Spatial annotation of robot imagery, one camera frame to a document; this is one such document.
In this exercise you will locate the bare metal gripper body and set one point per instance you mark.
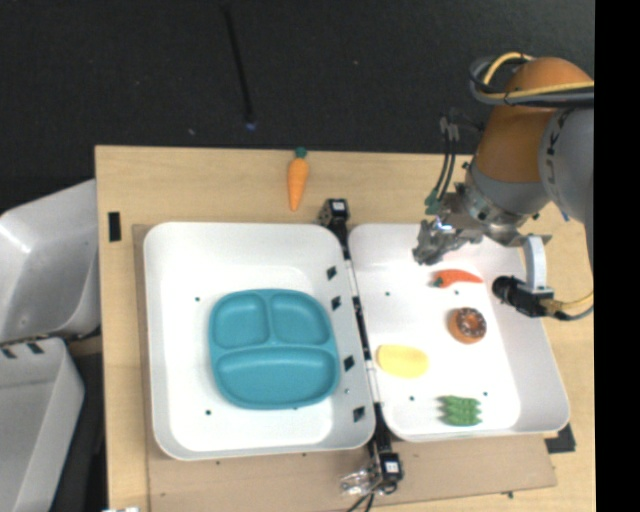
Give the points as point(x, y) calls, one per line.
point(487, 220)

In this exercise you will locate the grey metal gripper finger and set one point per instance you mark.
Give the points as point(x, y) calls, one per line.
point(454, 244)
point(428, 247)

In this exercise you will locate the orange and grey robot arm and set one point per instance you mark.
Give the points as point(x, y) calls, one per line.
point(520, 135)

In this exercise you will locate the red chili pepper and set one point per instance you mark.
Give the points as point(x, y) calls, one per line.
point(455, 276)

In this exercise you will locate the white plastic tray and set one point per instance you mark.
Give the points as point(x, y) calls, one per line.
point(190, 280)
point(410, 320)

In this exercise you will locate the brown doughnut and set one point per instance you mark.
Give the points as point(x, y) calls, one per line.
point(467, 326)

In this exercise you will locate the thin black and white rod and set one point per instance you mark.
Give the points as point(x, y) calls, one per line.
point(357, 310)

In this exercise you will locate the yellow potato chip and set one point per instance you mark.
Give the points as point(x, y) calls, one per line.
point(402, 361)

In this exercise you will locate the orange carrot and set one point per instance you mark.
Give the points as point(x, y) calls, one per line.
point(297, 180)

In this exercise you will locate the green pea pods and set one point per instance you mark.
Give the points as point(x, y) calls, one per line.
point(460, 411)

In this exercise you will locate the blue divided plate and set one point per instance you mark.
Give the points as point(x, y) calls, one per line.
point(275, 370)

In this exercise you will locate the black cylinder on white bracket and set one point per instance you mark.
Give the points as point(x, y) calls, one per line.
point(520, 295)

